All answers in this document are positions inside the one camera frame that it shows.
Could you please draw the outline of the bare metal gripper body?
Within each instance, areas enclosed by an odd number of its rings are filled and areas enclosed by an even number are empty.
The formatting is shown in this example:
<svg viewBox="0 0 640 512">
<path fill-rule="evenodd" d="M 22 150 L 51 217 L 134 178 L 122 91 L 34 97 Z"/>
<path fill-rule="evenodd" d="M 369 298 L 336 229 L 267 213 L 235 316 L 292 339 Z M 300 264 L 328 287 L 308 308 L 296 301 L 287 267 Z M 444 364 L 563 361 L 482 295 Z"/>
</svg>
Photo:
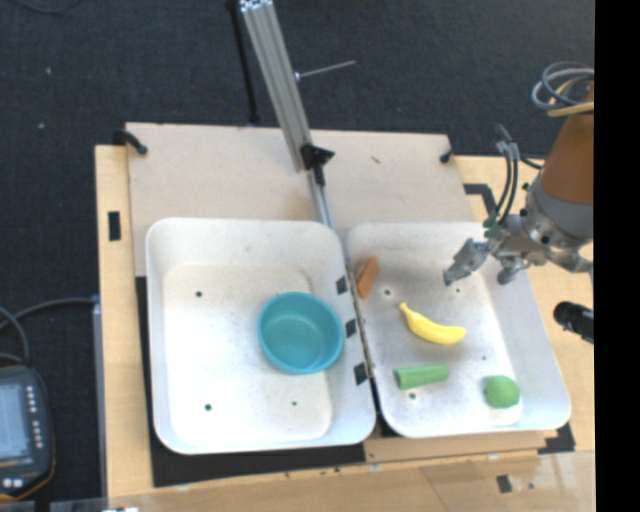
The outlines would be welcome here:
<svg viewBox="0 0 640 512">
<path fill-rule="evenodd" d="M 570 273 L 586 273 L 593 262 L 580 254 L 589 242 L 561 230 L 544 214 L 526 212 L 509 215 L 487 227 L 489 254 L 501 257 L 521 257 L 530 266 L 554 264 Z"/>
</svg>

